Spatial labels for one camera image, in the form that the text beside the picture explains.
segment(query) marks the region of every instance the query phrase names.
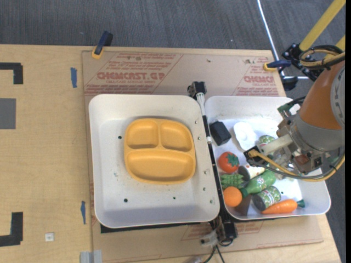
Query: orange plate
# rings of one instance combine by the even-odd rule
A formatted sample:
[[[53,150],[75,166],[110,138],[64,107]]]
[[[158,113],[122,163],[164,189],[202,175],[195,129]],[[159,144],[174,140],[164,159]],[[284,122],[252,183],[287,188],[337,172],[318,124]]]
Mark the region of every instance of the orange plate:
[[[137,119],[129,124],[124,138],[124,162],[136,180],[177,184],[194,175],[194,142],[185,125],[166,119]]]

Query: white tray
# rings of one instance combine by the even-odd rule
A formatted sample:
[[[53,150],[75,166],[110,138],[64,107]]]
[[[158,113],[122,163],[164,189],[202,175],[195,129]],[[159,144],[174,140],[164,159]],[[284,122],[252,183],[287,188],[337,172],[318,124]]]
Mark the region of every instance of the white tray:
[[[194,176],[182,184],[147,184],[124,166],[127,126],[138,118],[172,119],[193,135]],[[103,94],[89,103],[95,214],[106,227],[207,222],[219,213],[219,199],[198,103],[184,95]]]
[[[289,98],[281,97],[248,97],[248,96],[213,96],[205,102],[208,124],[215,121],[224,123],[232,138],[225,144],[217,146],[213,142],[213,152],[216,160],[225,152],[230,151],[236,154],[241,165],[247,164],[238,141],[235,138],[233,126],[237,122],[249,123],[258,137],[261,135],[271,135],[275,138],[278,124],[282,117],[277,111],[281,105],[291,101]],[[219,175],[225,174],[220,167]],[[318,169],[310,175],[320,174]],[[325,214],[331,205],[329,192],[324,181],[307,182],[297,179],[276,180],[276,186],[281,192],[281,199],[293,198],[295,201],[303,199],[305,208],[296,209],[293,213],[278,214],[275,218]],[[251,203],[247,215],[242,215],[233,207],[227,207],[227,211],[239,220],[264,220],[271,218],[271,215],[263,215]]]

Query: table surface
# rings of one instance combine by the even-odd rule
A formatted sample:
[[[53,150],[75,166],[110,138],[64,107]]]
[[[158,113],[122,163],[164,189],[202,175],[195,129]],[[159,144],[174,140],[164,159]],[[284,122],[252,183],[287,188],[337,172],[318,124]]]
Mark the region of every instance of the table surface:
[[[79,262],[92,251],[82,51],[93,47],[0,45],[0,62],[20,62],[24,84],[0,70],[0,98],[16,99],[15,129],[0,129],[0,236],[11,213],[24,213],[20,245],[0,247],[3,262]],[[108,48],[125,51],[131,48]],[[157,48],[138,48],[157,51]],[[259,54],[252,50],[166,49],[174,53]],[[77,69],[72,88],[70,69]],[[80,206],[86,202],[87,225]],[[341,262],[325,215],[316,216],[321,243],[222,253],[225,262]],[[45,241],[45,234],[55,240]],[[184,262],[189,257],[145,262]],[[220,262],[215,254],[213,262]]]

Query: yellow pole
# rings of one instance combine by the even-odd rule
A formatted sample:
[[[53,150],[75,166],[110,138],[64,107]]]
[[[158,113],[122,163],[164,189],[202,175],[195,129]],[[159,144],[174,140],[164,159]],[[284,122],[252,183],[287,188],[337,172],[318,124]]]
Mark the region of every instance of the yellow pole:
[[[321,35],[323,30],[333,20],[337,13],[344,7],[346,0],[334,0],[328,9],[324,12],[319,21],[314,25],[311,31],[307,34],[305,39],[300,43],[299,48],[301,51],[308,50],[316,39]]]
[[[345,45],[346,45],[346,39],[345,35],[337,42],[336,46],[342,50],[345,50]]]

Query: dark floor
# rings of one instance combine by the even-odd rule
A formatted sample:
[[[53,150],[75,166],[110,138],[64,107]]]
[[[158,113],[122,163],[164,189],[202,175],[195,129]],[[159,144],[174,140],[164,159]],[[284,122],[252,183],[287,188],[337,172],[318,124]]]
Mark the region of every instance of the dark floor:
[[[0,43],[96,45],[104,30],[112,46],[269,49],[281,59],[301,42],[333,0],[0,0]],[[335,45],[346,31],[345,7],[314,45]],[[294,67],[285,76],[303,76]],[[300,79],[287,92],[306,95],[313,82]],[[327,213],[342,262],[346,262],[344,166],[327,181]]]

